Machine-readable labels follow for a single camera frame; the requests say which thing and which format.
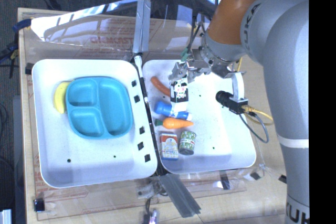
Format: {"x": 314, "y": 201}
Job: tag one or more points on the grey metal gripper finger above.
{"x": 193, "y": 74}
{"x": 179, "y": 72}

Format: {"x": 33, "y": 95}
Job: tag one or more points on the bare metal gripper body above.
{"x": 200, "y": 63}

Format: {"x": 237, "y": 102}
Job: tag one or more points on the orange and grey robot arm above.
{"x": 283, "y": 60}

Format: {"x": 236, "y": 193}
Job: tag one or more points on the orange-red sausage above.
{"x": 160, "y": 85}

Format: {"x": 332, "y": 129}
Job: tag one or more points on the white carton with cow print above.
{"x": 179, "y": 95}

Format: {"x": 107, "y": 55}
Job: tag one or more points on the blue and white bottle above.
{"x": 162, "y": 108}

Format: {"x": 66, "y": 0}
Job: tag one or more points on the orange carrot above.
{"x": 176, "y": 123}

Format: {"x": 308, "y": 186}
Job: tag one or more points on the green can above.
{"x": 187, "y": 143}

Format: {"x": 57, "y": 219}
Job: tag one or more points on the white plastic tray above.
{"x": 86, "y": 162}
{"x": 220, "y": 139}

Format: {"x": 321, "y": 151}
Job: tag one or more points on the red and white carton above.
{"x": 168, "y": 147}

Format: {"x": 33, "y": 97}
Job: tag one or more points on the blue divided plate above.
{"x": 105, "y": 102}

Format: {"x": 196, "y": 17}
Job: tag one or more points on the yellow banana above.
{"x": 59, "y": 98}

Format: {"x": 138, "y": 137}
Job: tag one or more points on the black cylinder on white bracket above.
{"x": 231, "y": 101}

